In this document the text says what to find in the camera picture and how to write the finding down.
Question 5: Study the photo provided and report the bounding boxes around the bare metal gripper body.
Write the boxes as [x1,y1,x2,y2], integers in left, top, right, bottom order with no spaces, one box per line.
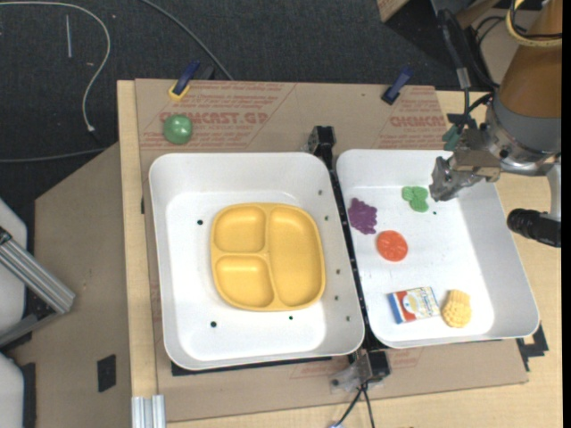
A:
[447,128,561,183]

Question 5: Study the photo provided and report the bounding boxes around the green toy broccoli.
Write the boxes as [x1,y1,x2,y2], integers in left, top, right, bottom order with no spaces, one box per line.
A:
[401,185,431,214]

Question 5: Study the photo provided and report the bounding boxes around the white plastic tray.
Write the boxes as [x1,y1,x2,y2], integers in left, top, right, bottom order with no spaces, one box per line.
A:
[335,148,542,350]
[147,151,367,371]

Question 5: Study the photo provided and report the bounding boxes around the orange toy orange slice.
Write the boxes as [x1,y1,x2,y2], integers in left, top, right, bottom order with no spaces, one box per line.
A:
[375,229,410,263]

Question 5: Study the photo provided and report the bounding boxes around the purple toy grapes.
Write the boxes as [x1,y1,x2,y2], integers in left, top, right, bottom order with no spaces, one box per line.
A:
[347,196,379,236]

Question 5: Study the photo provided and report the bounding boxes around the thin black and white rod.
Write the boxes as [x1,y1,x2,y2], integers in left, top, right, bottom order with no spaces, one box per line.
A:
[327,152,372,354]

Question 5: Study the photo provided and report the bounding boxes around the yellow toy corn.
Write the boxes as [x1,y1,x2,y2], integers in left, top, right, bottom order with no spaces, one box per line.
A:
[440,288,473,330]

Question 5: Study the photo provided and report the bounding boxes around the small white blue red carton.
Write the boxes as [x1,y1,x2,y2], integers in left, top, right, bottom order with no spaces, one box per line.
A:
[385,285,442,325]

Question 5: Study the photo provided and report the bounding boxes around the yellow divided plate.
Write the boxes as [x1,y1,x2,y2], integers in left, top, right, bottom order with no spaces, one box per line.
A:
[209,202,327,313]

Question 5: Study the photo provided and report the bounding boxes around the brown cardboard board red print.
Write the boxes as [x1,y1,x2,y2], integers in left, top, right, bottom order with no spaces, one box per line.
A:
[133,78,530,424]

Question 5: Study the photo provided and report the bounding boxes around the green toy apple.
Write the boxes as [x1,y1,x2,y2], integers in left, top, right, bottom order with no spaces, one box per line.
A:
[161,113,194,147]

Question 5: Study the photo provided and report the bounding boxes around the black cylinder on white bracket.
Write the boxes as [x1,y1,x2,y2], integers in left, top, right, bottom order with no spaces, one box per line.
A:
[506,161,563,250]

